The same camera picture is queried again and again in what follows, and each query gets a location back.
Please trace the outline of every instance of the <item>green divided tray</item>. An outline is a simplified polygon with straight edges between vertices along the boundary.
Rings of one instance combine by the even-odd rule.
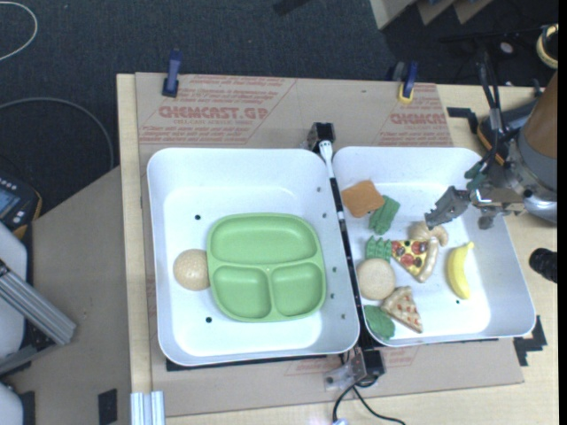
[[[325,299],[319,239],[297,216],[265,212],[224,217],[211,227],[206,253],[214,300],[235,320],[303,318]]]

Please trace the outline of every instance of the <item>black floor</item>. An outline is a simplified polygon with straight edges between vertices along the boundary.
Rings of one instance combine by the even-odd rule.
[[[478,84],[474,41],[495,33],[485,39],[499,83],[545,86],[553,70],[529,30],[558,22],[558,0],[495,0],[464,25],[450,8],[427,27],[413,5],[382,31],[369,0],[306,0],[286,13],[285,0],[0,1],[28,6],[39,23],[27,48],[0,61],[0,171],[36,187],[44,212],[118,164],[116,74],[165,72],[173,47],[182,73],[381,81],[414,60],[419,81]],[[32,30],[23,9],[0,4],[0,57]],[[443,42],[456,36],[470,39]],[[513,55],[500,55],[502,39]],[[2,107],[45,97],[91,116],[53,101]]]

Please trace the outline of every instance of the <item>pizza slice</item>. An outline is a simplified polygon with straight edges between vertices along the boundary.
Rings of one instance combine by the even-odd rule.
[[[421,283],[433,273],[438,251],[439,240],[436,237],[392,241],[392,257]]]
[[[384,299],[380,308],[392,318],[415,332],[423,332],[422,319],[417,311],[411,287],[398,287]]]

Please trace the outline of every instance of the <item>yellow banana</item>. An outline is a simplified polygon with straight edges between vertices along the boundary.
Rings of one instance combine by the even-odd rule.
[[[470,287],[467,277],[464,273],[464,260],[467,258],[467,253],[475,246],[473,242],[466,243],[461,247],[455,247],[449,253],[447,261],[447,277],[449,285],[454,293],[461,299],[470,298]]]

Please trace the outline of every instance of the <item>blue clamp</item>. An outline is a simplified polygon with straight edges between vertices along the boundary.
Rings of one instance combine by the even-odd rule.
[[[400,92],[398,93],[398,99],[404,104],[409,104],[414,99],[414,85],[416,83],[416,77],[417,62],[412,61],[409,64],[406,81],[402,82],[402,84],[400,85]]]
[[[173,49],[169,53],[169,68],[167,69],[167,77],[163,81],[163,89],[161,94],[167,97],[177,97],[177,89],[179,88],[179,81],[177,74],[181,66],[181,51]]]

